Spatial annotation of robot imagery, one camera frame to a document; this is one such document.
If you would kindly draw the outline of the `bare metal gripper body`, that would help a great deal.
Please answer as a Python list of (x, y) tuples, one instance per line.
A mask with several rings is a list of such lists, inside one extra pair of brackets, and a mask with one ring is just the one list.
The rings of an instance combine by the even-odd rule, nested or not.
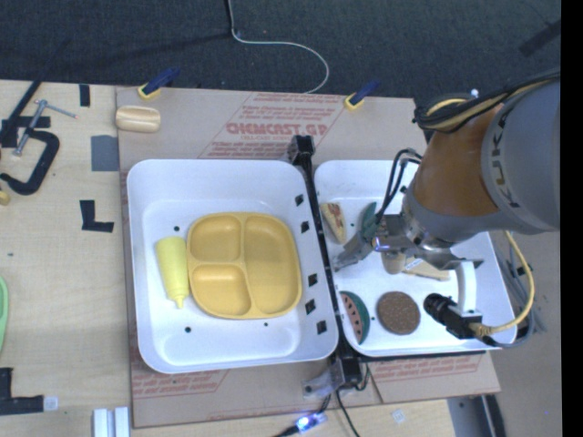
[(377, 252), (390, 258), (422, 259), (430, 265), (455, 265), (452, 242), (432, 236), (415, 218), (403, 214), (384, 215), (372, 243)]

